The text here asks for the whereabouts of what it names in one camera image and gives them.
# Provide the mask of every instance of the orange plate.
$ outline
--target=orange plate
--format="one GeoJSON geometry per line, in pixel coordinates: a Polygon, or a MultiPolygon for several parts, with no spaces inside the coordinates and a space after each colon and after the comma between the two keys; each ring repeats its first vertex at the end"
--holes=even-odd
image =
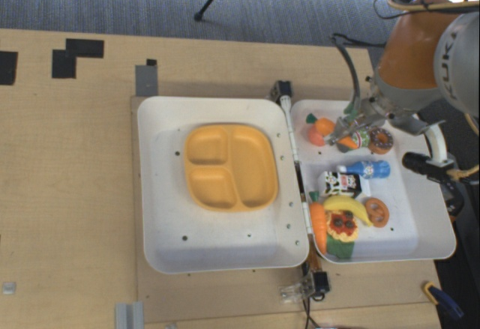
{"type": "Polygon", "coordinates": [[[272,146],[258,129],[240,124],[199,127],[187,137],[184,166],[193,200],[212,211],[254,211],[278,193],[272,146]]]}

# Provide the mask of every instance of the toy banana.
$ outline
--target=toy banana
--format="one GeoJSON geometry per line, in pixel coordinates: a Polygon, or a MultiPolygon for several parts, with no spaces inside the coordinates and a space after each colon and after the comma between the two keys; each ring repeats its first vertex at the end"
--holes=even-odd
{"type": "Polygon", "coordinates": [[[351,211],[357,218],[362,220],[368,226],[372,222],[368,218],[365,206],[355,199],[348,196],[330,196],[324,201],[323,207],[326,211],[351,211]]]}

